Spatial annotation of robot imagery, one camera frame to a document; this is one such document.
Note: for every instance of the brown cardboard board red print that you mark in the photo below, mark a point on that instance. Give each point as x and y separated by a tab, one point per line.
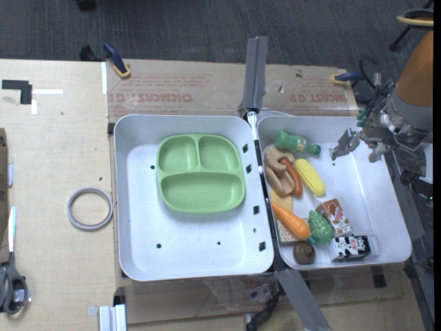
179	88

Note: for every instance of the checkered toy biscuit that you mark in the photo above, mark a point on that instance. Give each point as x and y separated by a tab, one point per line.
284	236

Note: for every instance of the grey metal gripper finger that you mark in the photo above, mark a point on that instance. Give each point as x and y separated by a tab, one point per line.
379	151
348	140

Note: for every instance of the black chair caster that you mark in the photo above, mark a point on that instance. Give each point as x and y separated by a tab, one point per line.
85	0

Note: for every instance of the white plastic tray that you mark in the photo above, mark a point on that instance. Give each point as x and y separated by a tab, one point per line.
193	243
365	198

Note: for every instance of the grey tape roll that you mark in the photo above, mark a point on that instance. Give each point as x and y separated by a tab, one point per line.
70	216

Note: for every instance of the black and white carton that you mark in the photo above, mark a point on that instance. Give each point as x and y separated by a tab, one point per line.
351	247

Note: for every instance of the green toy grapes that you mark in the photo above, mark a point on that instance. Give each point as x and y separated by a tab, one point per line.
320	228

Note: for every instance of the orange and white carton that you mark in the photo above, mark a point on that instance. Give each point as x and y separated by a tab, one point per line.
336	216

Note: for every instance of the yellow toy corn cob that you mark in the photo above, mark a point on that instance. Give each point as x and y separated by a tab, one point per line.
310	177

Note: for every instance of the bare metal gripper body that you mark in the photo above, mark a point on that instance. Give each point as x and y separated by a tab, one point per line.
378	129

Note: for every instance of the green divided plate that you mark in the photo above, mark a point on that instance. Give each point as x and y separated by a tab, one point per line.
201	190

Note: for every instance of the black cylinder on white bracket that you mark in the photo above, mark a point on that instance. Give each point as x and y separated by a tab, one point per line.
415	182

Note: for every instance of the orange toy sausage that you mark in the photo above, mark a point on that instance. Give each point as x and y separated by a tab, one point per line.
295	179

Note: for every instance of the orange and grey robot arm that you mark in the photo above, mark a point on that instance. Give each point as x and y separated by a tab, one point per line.
415	78

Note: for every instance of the pale yellow toy slice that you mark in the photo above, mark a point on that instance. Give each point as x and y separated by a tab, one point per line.
284	202

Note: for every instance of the orange toy carrot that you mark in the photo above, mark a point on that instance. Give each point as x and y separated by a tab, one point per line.
291	221

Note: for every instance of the brown toy doughnut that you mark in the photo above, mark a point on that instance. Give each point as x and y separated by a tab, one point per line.
304	253

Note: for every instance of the green toy bottle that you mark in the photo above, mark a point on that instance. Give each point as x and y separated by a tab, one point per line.
291	141

